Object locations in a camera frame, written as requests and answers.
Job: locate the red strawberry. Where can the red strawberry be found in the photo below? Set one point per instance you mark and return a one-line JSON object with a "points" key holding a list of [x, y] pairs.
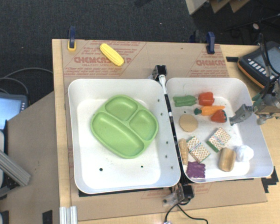
{"points": [[218, 116]]}

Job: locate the tan round biscuit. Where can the tan round biscuit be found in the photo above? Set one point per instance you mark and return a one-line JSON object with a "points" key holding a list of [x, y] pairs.
{"points": [[188, 123]]}

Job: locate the patterned packet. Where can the patterned packet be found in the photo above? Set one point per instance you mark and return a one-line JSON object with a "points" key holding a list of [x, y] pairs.
{"points": [[219, 139], [198, 149]]}

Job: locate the brown cardboard board red print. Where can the brown cardboard board red print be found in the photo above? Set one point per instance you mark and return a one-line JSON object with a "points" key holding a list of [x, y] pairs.
{"points": [[172, 57]]}

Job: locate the white crumpled lump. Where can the white crumpled lump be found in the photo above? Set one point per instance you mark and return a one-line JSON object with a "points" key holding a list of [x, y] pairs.
{"points": [[244, 153]]}

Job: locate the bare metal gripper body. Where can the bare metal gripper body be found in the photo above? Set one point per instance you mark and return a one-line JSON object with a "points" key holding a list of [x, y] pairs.
{"points": [[270, 106]]}

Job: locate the green divided plate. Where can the green divided plate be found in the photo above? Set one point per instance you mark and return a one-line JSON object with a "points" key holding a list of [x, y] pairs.
{"points": [[121, 129]]}

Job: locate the red bell pepper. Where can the red bell pepper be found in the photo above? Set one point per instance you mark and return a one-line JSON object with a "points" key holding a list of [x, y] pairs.
{"points": [[205, 99]]}

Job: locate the white plastic tray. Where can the white plastic tray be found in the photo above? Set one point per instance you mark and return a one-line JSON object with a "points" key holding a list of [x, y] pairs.
{"points": [[247, 134], [121, 171]]}

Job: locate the orange carrot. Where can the orange carrot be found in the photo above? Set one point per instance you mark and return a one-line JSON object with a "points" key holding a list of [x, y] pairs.
{"points": [[210, 110]]}

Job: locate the yellow corn cob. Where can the yellow corn cob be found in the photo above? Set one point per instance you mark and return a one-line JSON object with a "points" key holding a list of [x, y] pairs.
{"points": [[112, 54]]}

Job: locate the pale tan corn cob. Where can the pale tan corn cob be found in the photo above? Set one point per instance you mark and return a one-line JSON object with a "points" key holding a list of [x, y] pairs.
{"points": [[183, 150]]}

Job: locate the thin black and white rod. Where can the thin black and white rod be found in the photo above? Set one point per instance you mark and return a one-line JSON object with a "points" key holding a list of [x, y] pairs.
{"points": [[169, 105]]}

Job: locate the tan bread roll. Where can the tan bread roll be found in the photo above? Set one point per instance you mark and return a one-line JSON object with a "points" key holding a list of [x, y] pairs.
{"points": [[226, 159]]}

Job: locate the purple grapes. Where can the purple grapes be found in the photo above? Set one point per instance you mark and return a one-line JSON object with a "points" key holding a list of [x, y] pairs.
{"points": [[196, 170]]}

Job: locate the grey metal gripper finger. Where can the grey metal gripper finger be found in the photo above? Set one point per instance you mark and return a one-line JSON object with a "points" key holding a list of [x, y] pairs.
{"points": [[241, 114], [263, 120]]}

